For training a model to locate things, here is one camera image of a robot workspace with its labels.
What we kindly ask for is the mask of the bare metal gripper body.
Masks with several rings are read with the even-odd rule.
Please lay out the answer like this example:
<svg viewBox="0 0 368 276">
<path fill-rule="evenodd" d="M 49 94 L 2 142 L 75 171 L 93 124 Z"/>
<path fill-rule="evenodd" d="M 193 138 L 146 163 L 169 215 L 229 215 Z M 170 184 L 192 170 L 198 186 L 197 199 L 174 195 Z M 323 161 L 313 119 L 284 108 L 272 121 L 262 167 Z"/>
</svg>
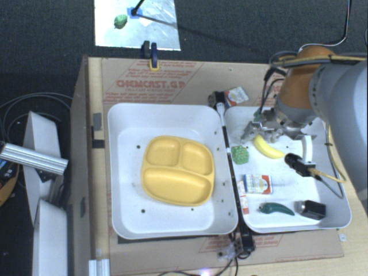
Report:
<svg viewBox="0 0 368 276">
<path fill-rule="evenodd" d="M 291 138 L 292 140 L 301 140 L 305 133 L 302 132 L 306 126 L 312 125 L 312 121 L 309 123 L 298 123 L 287 118 L 279 109 L 263 110 L 258 109 L 254 113 L 254 122 L 260 122 L 260 131 L 273 129 L 281 129 L 283 135 Z"/>
</svg>

